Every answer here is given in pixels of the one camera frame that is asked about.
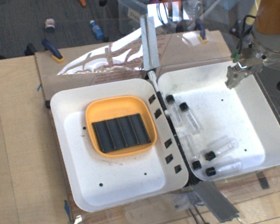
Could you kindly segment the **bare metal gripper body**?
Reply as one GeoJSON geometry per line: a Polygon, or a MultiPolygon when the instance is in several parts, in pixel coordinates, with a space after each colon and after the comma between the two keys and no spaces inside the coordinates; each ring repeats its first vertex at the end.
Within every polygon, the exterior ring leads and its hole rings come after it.
{"type": "Polygon", "coordinates": [[[264,67],[280,70],[280,52],[267,48],[245,48],[237,66],[245,75],[261,72],[264,67]]]}

